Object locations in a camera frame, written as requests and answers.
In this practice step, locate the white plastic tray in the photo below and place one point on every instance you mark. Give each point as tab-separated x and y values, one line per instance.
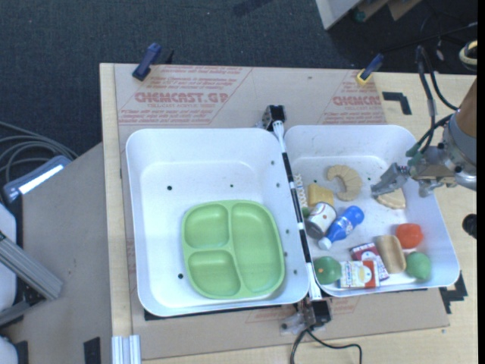
163	222
375	146

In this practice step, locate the white and orange carton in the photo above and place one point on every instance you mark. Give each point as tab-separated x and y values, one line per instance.
358	274

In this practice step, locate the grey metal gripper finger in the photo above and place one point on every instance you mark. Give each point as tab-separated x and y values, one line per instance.
427	189
392	178

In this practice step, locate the small white and red can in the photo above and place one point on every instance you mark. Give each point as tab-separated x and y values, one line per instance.
322	218

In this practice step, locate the blue bottle with white cap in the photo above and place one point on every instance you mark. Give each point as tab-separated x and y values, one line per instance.
343	226

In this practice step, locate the white spiral toy pasta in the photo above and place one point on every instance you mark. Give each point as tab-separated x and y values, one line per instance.
300	193

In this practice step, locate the orange toy pepper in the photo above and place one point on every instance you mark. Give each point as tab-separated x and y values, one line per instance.
409	235

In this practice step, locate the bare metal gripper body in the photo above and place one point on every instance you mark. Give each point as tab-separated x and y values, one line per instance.
447	167

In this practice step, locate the yellow toy cheese wedge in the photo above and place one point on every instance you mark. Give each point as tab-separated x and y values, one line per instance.
319	195

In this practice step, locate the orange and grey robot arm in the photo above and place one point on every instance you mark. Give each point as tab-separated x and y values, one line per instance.
467	120

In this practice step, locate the beige toy croissant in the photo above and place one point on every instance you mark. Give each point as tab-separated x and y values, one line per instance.
348	182

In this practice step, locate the green toy avocado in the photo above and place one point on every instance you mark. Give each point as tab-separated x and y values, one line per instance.
326	270

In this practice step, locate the tan toy bread bun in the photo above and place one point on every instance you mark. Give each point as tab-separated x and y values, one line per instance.
392	254

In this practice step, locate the red and white carton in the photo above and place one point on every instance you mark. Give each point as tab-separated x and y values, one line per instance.
363	251

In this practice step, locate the pale toy pastry slice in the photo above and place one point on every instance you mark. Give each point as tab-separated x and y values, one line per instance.
392	200

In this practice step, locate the thin black and white rod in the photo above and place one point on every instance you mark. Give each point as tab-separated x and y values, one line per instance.
291	188

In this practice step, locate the brown cardboard board, red print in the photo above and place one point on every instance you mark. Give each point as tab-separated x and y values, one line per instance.
212	101

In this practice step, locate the green toy lime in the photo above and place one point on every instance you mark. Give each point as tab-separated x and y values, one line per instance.
418	265

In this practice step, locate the green divided plate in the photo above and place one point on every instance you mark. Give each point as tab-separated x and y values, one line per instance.
250	241

